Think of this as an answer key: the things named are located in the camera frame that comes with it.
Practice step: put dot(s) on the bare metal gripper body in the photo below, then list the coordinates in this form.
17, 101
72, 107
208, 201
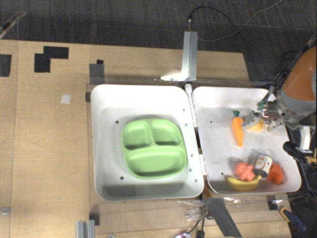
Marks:
273, 112

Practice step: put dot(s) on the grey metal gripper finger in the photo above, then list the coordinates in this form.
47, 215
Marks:
248, 120
272, 127

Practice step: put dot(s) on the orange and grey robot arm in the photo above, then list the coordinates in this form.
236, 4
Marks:
301, 78

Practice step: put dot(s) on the yellow wedge toy food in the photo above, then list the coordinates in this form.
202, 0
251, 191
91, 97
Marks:
258, 127

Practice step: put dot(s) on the orange carrot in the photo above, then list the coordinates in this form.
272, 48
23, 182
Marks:
237, 130

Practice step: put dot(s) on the white can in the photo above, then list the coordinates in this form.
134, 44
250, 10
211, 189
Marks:
263, 163

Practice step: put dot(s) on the white plastic tray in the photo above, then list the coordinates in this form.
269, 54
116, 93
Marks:
109, 142
218, 147

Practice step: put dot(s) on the orange cup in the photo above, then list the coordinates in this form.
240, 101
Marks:
275, 174

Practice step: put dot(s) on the pink toy food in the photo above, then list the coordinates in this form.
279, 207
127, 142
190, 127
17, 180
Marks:
244, 170

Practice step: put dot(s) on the thin black and white rod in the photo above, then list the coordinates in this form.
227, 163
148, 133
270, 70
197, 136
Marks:
193, 113

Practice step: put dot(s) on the yellow banana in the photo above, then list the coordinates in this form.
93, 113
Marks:
241, 185

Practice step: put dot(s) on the green divided plate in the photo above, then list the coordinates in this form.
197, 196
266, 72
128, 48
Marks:
154, 160

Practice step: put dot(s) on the black cylinder on white bracket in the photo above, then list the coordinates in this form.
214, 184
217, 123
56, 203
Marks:
294, 150

